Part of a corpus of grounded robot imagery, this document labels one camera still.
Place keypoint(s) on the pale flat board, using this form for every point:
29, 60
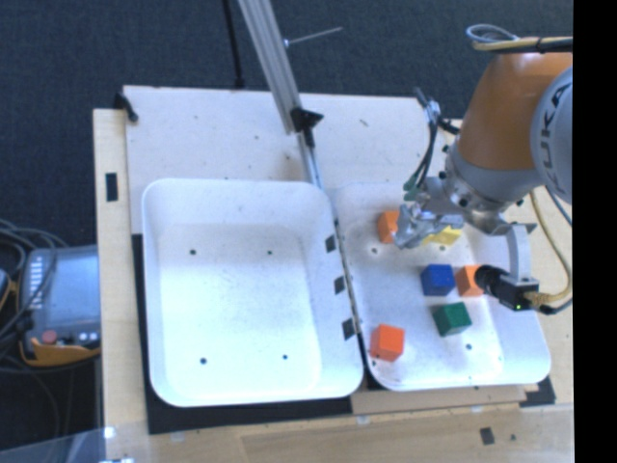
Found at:
217, 133

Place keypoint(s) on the orange cube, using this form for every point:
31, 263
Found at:
386, 227
466, 281
387, 342

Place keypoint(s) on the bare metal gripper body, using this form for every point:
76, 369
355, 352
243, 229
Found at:
455, 208

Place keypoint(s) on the thin black and white rod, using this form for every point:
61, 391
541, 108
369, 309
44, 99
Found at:
348, 278

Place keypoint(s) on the green cube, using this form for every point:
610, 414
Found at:
451, 318

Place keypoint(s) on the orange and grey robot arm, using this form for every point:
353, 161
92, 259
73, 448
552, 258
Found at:
501, 114

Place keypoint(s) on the black cylinder on white bracket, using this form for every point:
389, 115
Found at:
506, 285

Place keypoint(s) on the yellow cube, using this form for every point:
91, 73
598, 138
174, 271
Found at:
446, 236

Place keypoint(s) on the white plastic tray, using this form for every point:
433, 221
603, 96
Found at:
424, 360
241, 297

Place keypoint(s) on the blue cube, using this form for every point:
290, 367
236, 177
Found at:
437, 280

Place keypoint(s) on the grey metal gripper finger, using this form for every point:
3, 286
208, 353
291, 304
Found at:
423, 232
405, 229

